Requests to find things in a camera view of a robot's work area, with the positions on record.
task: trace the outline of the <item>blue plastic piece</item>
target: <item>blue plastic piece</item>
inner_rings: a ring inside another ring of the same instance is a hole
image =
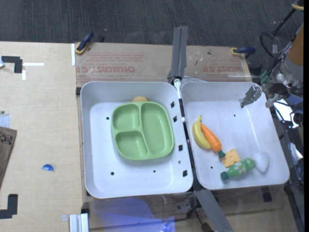
[[[54,171],[54,167],[50,164],[45,164],[42,169],[47,170],[47,171]]]
[[[253,54],[256,52],[256,49],[253,47],[242,47],[238,49],[233,49],[234,53],[244,53],[244,54]]]
[[[88,34],[84,37],[84,39],[82,40],[82,42],[79,44],[77,50],[78,50],[78,51],[83,50],[83,48],[86,46],[86,44],[87,44],[88,42],[90,42],[90,40],[91,40],[91,38],[93,37],[93,35],[94,35],[93,32],[88,33]]]

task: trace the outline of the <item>green divided plate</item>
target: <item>green divided plate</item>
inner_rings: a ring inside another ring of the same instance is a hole
[[[152,101],[131,102],[112,113],[112,135],[120,155],[149,160],[168,155],[174,136],[165,108]]]

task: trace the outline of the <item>toy bottle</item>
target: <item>toy bottle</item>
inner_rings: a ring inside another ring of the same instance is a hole
[[[227,180],[229,177],[239,177],[249,172],[255,167],[255,163],[251,158],[246,158],[242,161],[236,162],[225,172],[221,173],[221,178]]]

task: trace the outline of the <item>toy banana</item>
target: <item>toy banana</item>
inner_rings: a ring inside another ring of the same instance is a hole
[[[198,119],[194,122],[192,126],[192,134],[193,134],[194,140],[200,147],[204,149],[210,149],[211,145],[207,141],[207,139],[205,138],[201,130],[201,119],[202,119],[202,116],[199,116]]]

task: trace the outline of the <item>gray carpet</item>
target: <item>gray carpet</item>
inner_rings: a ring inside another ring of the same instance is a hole
[[[291,11],[295,0],[0,0],[0,41],[92,41],[172,44],[173,29],[189,27],[188,45],[251,46],[248,65],[271,64],[259,42]],[[285,47],[304,20],[296,11],[278,32]]]

